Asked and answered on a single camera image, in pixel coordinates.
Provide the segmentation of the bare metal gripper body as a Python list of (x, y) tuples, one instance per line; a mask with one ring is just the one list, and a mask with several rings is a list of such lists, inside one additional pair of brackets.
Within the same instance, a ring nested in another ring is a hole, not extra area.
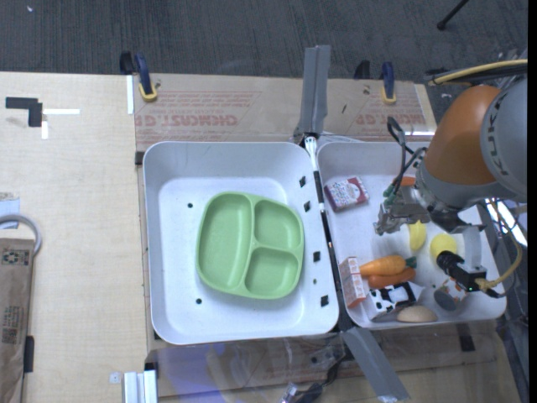
[(401, 186), (391, 190), (380, 204), (378, 215), (383, 212), (398, 220), (428, 223), (430, 214), (420, 201), (419, 191), (414, 186)]

